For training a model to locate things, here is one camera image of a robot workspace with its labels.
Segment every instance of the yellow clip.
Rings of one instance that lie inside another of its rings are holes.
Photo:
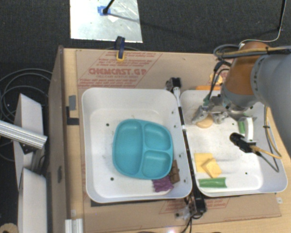
[[[118,57],[119,52],[120,52],[120,51],[117,51],[117,52],[116,52],[116,60],[117,60],[117,61],[124,61],[124,59],[125,59],[125,52],[123,52],[123,58],[122,58],[122,59],[120,59],[120,58]]]

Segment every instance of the purple cloth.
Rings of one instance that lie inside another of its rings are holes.
[[[155,192],[168,191],[169,189],[174,188],[170,182],[169,175],[159,180],[152,180]]]

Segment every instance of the black rod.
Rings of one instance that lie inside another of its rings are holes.
[[[114,0],[111,0],[108,4],[107,7],[105,7],[103,10],[102,10],[102,13],[105,15],[108,13],[108,9],[110,8],[110,6],[112,5],[112,3],[114,2]]]
[[[282,0],[281,3],[281,12],[280,12],[280,20],[279,20],[279,26],[278,26],[278,30],[281,30],[281,24],[282,24],[282,18],[283,18],[283,13],[285,11],[285,5],[286,5],[286,0]]]

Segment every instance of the tan round object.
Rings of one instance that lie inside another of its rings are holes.
[[[213,124],[212,115],[208,114],[208,116],[204,120],[197,122],[196,126],[202,129],[206,129],[209,128],[212,124]]]
[[[18,233],[18,227],[14,223],[6,223],[0,227],[0,233]]]

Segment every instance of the robotic arm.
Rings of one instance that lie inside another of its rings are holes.
[[[258,52],[261,49],[266,54],[235,58],[221,94],[208,98],[208,104],[199,107],[193,123],[202,121],[207,114],[213,114],[216,123],[222,123],[226,116],[237,120],[260,101],[271,108],[278,132],[291,157],[291,47],[268,52],[264,43],[250,42],[239,52]]]

